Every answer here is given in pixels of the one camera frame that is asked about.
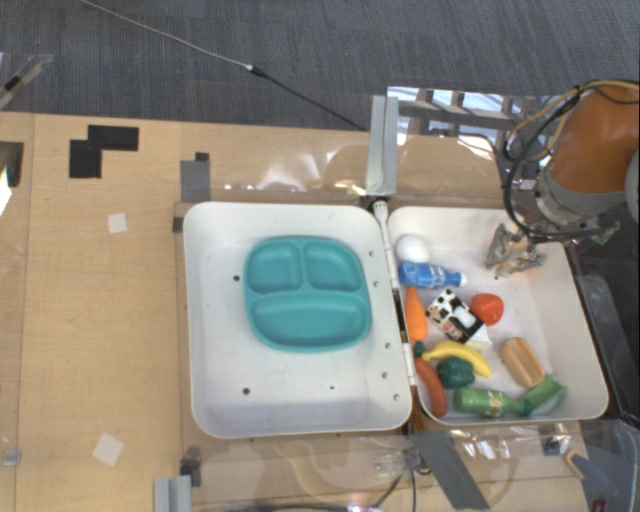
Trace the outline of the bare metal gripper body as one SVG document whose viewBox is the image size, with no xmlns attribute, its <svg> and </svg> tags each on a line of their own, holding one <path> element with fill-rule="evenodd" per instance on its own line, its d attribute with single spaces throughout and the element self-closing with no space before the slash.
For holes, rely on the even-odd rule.
<svg viewBox="0 0 640 512">
<path fill-rule="evenodd" d="M 597 217 L 579 215 L 542 192 L 515 192 L 514 214 L 520 230 L 539 243 L 601 235 Z"/>
</svg>

